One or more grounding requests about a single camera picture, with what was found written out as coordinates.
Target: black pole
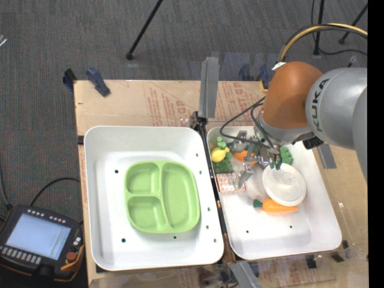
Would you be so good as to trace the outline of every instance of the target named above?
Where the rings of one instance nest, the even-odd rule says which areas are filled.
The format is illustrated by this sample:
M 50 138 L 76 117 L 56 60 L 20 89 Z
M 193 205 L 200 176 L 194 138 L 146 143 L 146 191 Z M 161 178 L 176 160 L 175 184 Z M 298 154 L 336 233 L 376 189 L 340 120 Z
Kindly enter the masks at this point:
M 321 2 L 320 2 L 319 21 L 318 21 L 319 25 L 322 24 L 322 20 L 323 20 L 324 2 L 325 2 L 325 0 L 321 0 Z M 313 50 L 314 55 L 318 55 L 320 53 L 319 52 L 319 42 L 320 42 L 320 32 L 316 33 L 316 42 L 315 42 L 315 47 Z
M 142 30 L 140 31 L 139 35 L 137 36 L 136 40 L 134 41 L 130 51 L 125 55 L 125 57 L 128 59 L 128 60 L 132 60 L 133 59 L 133 51 L 135 50 L 137 44 L 139 43 L 141 37 L 144 35 L 145 33 L 145 30 L 147 29 L 147 27 L 149 26 L 149 24 L 151 23 L 151 20 L 152 18 L 155 16 L 158 8 L 160 7 L 161 3 L 162 3 L 163 0 L 158 0 L 154 9 L 152 10 L 152 13 L 149 15 L 146 23 L 144 24 L 144 27 L 142 28 Z
M 355 19 L 355 21 L 351 24 L 352 26 L 355 26 L 355 25 L 357 24 L 357 22 L 360 20 L 361 16 L 365 13 L 365 11 L 366 11 L 367 9 L 368 9 L 368 3 L 367 3 L 367 4 L 365 5 L 365 7 L 361 10 L 360 14 L 358 14 L 358 16 L 357 16 L 357 18 Z M 346 33 L 344 34 L 344 36 L 343 36 L 341 39 L 339 39 L 338 42 L 339 42 L 340 44 L 344 44 L 344 42 L 345 42 L 345 40 L 346 40 L 348 34 L 349 34 L 349 32 L 346 32 Z

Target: button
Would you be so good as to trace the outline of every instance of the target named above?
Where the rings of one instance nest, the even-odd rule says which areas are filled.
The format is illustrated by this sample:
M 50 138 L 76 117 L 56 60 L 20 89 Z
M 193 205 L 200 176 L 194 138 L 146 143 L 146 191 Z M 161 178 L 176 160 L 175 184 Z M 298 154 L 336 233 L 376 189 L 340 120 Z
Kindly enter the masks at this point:
M 74 253 L 74 252 L 68 252 L 67 253 L 68 263 L 74 262 L 76 260 L 76 258 L 77 258 L 76 253 Z

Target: green divided plate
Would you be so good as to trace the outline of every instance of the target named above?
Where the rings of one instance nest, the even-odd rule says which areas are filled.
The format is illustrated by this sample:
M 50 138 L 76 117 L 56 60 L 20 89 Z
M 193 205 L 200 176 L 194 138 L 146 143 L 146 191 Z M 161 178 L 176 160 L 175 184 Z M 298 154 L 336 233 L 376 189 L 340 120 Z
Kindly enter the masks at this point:
M 200 202 L 192 171 L 176 161 L 141 161 L 125 173 L 127 217 L 147 233 L 179 233 L 200 219 Z

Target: yellow cable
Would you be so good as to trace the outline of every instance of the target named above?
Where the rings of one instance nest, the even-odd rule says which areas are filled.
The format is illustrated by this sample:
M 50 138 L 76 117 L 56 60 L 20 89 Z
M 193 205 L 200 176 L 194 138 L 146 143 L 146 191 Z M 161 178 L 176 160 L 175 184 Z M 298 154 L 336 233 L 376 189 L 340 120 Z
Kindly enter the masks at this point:
M 345 28 L 345 29 L 349 29 L 349 30 L 353 30 L 353 31 L 356 31 L 356 32 L 359 32 L 361 34 L 364 34 L 366 36 L 368 36 L 368 33 L 360 28 L 357 28 L 355 26 L 351 26 L 351 25 L 345 25 L 343 23 L 328 23 L 327 25 L 314 25 L 314 26 L 311 26 L 309 28 L 307 28 L 306 30 L 304 31 L 300 31 L 299 33 L 297 33 L 295 36 L 293 36 L 291 38 L 291 40 L 284 46 L 284 48 L 282 49 L 281 51 L 281 54 L 279 56 L 279 59 L 278 61 L 279 62 L 282 62 L 288 49 L 300 38 L 302 38 L 303 36 L 313 32 L 313 31 L 316 31 L 316 30 L 321 30 L 321 29 L 327 29 L 329 28 L 329 26 L 335 26 L 337 28 Z

